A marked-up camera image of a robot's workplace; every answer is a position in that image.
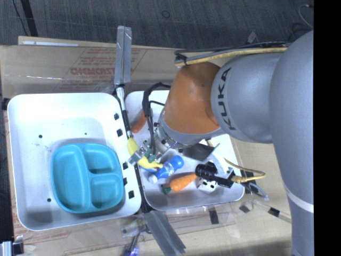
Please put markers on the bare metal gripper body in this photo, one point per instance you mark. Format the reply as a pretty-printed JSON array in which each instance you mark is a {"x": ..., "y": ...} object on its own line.
[{"x": 163, "y": 144}]

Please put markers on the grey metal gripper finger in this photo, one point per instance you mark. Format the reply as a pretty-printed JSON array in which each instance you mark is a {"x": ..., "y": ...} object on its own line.
[{"x": 134, "y": 157}]

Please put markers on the yellow banana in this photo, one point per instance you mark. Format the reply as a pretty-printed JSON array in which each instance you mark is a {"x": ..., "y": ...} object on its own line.
[{"x": 131, "y": 145}]

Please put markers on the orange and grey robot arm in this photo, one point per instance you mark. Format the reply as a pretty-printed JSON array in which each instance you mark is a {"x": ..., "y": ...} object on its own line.
[{"x": 247, "y": 97}]

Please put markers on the clear bottle with blue cap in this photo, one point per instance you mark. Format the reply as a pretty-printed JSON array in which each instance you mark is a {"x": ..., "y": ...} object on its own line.
[{"x": 166, "y": 169}]

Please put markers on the orange sausage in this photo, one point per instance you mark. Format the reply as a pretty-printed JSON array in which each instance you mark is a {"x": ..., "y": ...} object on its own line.
[{"x": 139, "y": 124}]

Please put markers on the orange carrot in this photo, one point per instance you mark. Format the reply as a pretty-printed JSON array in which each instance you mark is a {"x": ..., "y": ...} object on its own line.
[{"x": 182, "y": 183}]

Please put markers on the thin black and white rod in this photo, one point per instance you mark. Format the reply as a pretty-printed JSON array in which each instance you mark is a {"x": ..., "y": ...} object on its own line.
[{"x": 124, "y": 113}]

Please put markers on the blue divided plate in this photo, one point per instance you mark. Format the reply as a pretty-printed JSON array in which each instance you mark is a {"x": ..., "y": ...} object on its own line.
[{"x": 80, "y": 177}]

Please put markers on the white plastic tray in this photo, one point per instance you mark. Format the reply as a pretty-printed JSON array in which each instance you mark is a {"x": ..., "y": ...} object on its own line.
[
  {"x": 191, "y": 200},
  {"x": 66, "y": 111}
]

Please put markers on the brown cardboard board red print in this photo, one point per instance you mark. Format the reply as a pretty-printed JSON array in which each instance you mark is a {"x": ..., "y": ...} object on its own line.
[{"x": 66, "y": 71}]

